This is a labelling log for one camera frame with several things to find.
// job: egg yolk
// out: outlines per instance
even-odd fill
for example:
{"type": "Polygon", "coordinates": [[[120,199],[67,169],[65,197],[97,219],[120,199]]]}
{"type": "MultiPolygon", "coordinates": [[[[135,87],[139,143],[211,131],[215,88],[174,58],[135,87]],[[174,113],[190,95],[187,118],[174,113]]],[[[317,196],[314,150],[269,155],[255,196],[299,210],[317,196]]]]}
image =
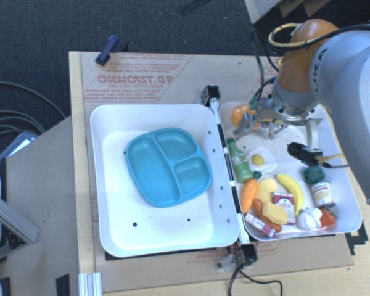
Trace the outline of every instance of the egg yolk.
{"type": "Polygon", "coordinates": [[[254,165],[262,165],[264,164],[265,160],[261,155],[253,155],[252,156],[252,163],[254,165]]]}

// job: white tray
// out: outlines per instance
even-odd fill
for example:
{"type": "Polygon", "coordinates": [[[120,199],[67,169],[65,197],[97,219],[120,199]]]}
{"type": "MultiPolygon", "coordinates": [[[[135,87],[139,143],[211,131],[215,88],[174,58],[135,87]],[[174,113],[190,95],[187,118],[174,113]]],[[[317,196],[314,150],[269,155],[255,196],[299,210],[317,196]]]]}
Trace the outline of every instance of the white tray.
{"type": "Polygon", "coordinates": [[[239,236],[229,175],[212,111],[199,104],[102,105],[90,119],[100,239],[115,257],[225,247],[239,236]],[[212,183],[198,197],[167,208],[138,191],[124,151],[139,135],[167,127],[188,131],[203,150],[212,183]]]}
{"type": "MultiPolygon", "coordinates": [[[[220,108],[221,123],[226,139],[234,137],[233,131],[236,129],[231,121],[232,112],[234,109],[246,104],[246,102],[228,102],[223,104],[220,108]]],[[[330,156],[339,154],[339,149],[335,142],[332,128],[330,127],[324,110],[317,106],[315,112],[312,114],[312,118],[322,119],[318,124],[318,148],[323,150],[323,155],[330,156]]],[[[303,193],[305,195],[303,208],[315,208],[316,204],[311,193],[310,185],[306,184],[303,178],[303,170],[306,168],[306,165],[293,158],[287,152],[287,145],[291,142],[299,142],[307,146],[308,142],[305,126],[290,125],[288,128],[278,132],[277,137],[274,139],[268,138],[268,128],[260,128],[246,136],[242,136],[236,142],[236,145],[248,158],[251,157],[256,148],[262,147],[264,150],[269,150],[276,160],[276,166],[273,171],[267,170],[261,178],[275,179],[274,176],[278,173],[287,173],[288,175],[291,175],[296,181],[298,181],[299,185],[303,189],[303,193]]],[[[338,158],[330,160],[329,163],[332,165],[342,165],[343,161],[338,158]]],[[[257,167],[252,167],[252,164],[250,164],[250,166],[252,170],[258,171],[257,167]]],[[[323,168],[323,170],[326,174],[324,181],[330,183],[335,202],[337,203],[335,207],[330,208],[337,216],[337,222],[335,225],[312,231],[303,231],[297,226],[283,225],[282,231],[279,234],[276,234],[274,237],[268,237],[263,232],[257,230],[248,223],[245,223],[245,228],[248,233],[259,241],[275,241],[279,239],[322,236],[358,230],[362,223],[362,216],[348,178],[347,171],[344,168],[323,168]]],[[[287,192],[277,180],[276,182],[278,192],[287,192]]],[[[239,198],[241,198],[244,184],[236,183],[236,187],[239,198]]]]}

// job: yellow potato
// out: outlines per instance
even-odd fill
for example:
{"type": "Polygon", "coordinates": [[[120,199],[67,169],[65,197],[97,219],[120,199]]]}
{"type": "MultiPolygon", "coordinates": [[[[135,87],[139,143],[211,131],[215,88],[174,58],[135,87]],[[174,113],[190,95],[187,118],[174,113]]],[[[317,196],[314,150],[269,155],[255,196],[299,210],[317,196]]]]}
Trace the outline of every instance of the yellow potato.
{"type": "Polygon", "coordinates": [[[256,198],[263,203],[271,202],[271,194],[277,191],[277,183],[273,178],[265,178],[259,182],[259,190],[256,198]]]}

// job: black floor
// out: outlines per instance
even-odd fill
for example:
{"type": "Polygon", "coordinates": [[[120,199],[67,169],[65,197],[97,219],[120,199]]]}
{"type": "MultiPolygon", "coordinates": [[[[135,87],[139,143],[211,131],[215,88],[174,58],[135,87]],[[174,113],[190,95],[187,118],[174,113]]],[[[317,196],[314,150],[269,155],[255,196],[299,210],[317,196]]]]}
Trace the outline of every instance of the black floor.
{"type": "MultiPolygon", "coordinates": [[[[338,27],[363,23],[370,0],[332,0],[313,17],[338,27]]],[[[36,91],[68,116],[69,51],[101,51],[117,35],[117,51],[254,55],[253,27],[267,41],[274,27],[307,19],[302,6],[286,18],[276,7],[253,26],[244,0],[0,0],[0,81],[36,91]]],[[[280,55],[269,46],[268,52],[280,55]]],[[[7,84],[0,84],[0,110],[32,116],[46,130],[62,119],[35,94],[7,84]]],[[[33,129],[21,120],[15,125],[33,129]]],[[[0,151],[15,136],[1,134],[0,151]]]]}

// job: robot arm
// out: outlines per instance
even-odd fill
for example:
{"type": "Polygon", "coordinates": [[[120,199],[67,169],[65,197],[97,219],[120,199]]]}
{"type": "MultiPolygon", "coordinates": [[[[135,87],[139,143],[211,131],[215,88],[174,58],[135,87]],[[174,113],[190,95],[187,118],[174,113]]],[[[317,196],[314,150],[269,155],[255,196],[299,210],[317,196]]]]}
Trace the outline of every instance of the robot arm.
{"type": "Polygon", "coordinates": [[[318,104],[332,118],[347,162],[370,204],[370,27],[338,29],[309,20],[292,32],[291,45],[331,34],[310,47],[285,52],[273,93],[282,119],[303,118],[318,104]]]}

